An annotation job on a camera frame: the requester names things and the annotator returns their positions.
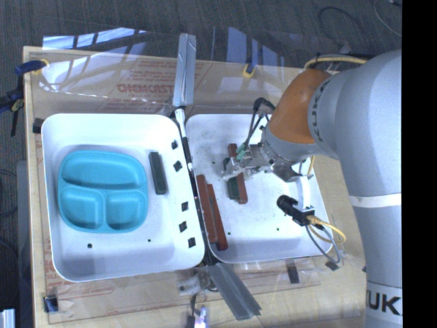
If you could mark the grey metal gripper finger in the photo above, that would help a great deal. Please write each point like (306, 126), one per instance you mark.
(248, 172)
(228, 169)

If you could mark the dark green bar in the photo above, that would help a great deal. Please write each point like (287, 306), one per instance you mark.
(233, 189)
(157, 173)

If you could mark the white plastic tray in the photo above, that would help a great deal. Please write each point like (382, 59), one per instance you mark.
(259, 231)
(116, 258)

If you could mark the black cylinder on white bracket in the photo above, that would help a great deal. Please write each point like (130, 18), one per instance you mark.
(300, 214)

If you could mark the brown bar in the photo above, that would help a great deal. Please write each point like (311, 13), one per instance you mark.
(206, 210)
(242, 191)
(218, 224)

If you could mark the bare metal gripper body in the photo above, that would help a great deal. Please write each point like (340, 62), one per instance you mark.
(263, 159)

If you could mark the blue divided plate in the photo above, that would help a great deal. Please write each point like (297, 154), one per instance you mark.
(102, 190)

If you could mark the brown cardboard board red print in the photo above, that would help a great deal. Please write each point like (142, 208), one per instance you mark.
(112, 91)

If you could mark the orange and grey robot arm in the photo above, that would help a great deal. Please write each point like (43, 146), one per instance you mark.
(362, 121)

